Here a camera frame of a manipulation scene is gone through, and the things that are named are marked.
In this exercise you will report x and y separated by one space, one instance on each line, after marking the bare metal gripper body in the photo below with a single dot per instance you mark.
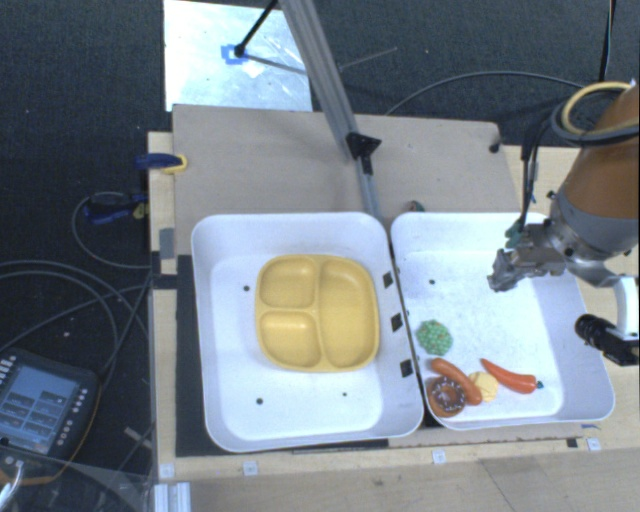
542 252

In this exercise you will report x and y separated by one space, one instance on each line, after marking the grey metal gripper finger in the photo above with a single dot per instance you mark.
504 260
501 283

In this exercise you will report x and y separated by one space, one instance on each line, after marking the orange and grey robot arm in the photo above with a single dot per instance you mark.
602 165

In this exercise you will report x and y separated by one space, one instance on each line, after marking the white plastic tray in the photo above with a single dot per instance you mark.
495 330
235 350

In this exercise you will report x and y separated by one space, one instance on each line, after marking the orange carrot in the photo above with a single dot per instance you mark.
507 376

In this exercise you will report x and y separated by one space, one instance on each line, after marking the orange sausage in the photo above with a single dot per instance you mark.
457 377

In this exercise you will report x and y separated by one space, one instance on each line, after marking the pale yellow biscuit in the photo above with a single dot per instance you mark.
485 386

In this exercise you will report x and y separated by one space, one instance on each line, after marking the brown sprinkled doughnut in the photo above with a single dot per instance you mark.
444 397

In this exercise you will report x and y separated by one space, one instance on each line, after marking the yellow divided plate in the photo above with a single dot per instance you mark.
345 310

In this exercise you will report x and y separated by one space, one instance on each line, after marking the brown cardboard board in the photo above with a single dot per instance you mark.
280 165

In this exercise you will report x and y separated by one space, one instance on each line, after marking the black cylinder on white bracket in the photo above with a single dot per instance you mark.
607 336

